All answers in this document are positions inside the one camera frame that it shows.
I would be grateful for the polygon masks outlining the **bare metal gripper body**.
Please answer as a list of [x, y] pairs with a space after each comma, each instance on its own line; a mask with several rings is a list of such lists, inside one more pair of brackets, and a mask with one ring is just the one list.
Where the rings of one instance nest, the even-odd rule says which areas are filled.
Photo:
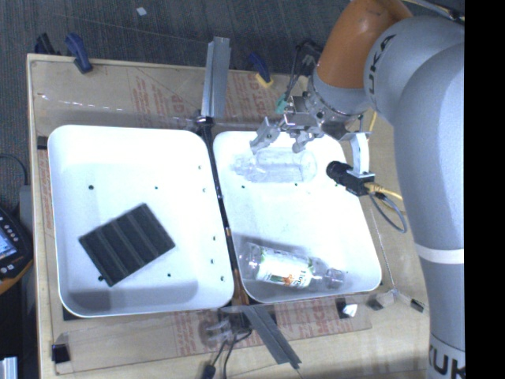
[[306, 132], [318, 137], [323, 133], [342, 138], [347, 126], [357, 119], [356, 114], [347, 114], [326, 103], [315, 92], [291, 96], [280, 120], [280, 129], [287, 132]]

